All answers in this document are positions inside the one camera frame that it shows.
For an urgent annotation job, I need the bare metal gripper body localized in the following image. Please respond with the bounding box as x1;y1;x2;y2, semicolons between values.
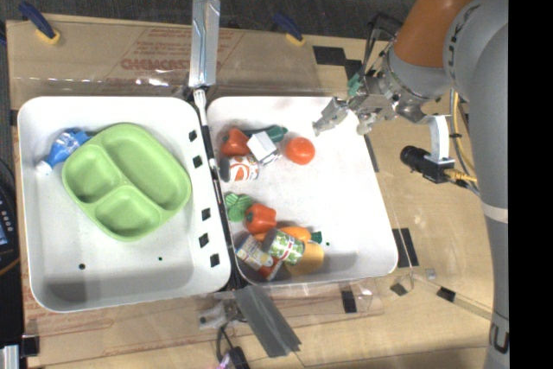
347;74;432;123

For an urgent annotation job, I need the red-orange toy tomato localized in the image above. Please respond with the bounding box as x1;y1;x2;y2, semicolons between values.
284;136;316;167

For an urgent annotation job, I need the small white carton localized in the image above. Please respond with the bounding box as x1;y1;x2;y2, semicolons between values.
245;131;281;166

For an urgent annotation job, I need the white plastic tray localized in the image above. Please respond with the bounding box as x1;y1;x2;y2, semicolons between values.
16;95;232;314
206;94;400;288

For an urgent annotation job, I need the orange toy bell pepper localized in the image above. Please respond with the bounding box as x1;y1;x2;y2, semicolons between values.
243;202;278;236
219;127;252;158

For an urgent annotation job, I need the white and orange can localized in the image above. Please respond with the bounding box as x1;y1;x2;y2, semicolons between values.
219;154;261;184

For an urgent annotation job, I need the orange toy carrot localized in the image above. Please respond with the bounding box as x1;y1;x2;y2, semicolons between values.
253;225;324;245

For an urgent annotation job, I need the green and white can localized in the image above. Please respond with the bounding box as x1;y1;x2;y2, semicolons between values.
262;227;306;266

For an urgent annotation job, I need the green divided plate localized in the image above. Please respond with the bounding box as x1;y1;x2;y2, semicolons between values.
60;122;194;243

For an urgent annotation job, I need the brown cardboard board red print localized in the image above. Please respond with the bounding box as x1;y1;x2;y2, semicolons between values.
4;12;386;368

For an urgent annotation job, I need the blue and white packet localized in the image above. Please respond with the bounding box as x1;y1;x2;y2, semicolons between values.
35;128;92;176

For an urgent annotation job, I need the black cylinder on white bracket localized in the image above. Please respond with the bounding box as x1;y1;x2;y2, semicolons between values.
399;114;457;185

